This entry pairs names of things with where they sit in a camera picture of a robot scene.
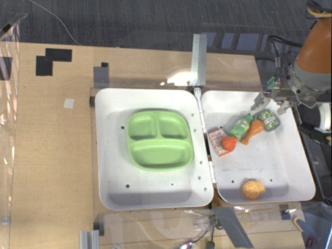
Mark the yellow corn cob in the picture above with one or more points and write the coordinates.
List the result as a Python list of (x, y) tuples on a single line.
[(253, 189)]

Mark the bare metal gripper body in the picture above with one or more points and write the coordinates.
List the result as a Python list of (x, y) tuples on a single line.
[(292, 91)]

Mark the red strawberry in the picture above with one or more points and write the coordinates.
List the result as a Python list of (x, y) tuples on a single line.
[(229, 143)]

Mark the white plastic tray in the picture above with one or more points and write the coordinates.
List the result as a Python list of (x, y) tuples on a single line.
[(153, 149), (259, 162)]

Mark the green divided plate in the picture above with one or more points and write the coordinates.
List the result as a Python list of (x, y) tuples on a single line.
[(160, 139)]

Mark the red and white carton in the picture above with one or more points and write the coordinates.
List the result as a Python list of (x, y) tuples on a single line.
[(217, 142)]

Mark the green plastic bottle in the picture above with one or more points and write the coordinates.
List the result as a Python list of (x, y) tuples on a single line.
[(240, 127)]

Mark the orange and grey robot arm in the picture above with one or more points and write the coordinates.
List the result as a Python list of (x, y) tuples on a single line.
[(312, 50)]

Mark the green peas can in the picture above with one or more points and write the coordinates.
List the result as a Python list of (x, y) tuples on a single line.
[(269, 120)]

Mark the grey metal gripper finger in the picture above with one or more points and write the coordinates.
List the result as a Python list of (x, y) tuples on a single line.
[(257, 104), (283, 108)]

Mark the black cylinder on white bracket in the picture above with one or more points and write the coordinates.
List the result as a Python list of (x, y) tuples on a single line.
[(321, 124)]

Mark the orange chicken drumstick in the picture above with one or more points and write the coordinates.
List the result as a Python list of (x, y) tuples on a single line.
[(252, 131)]

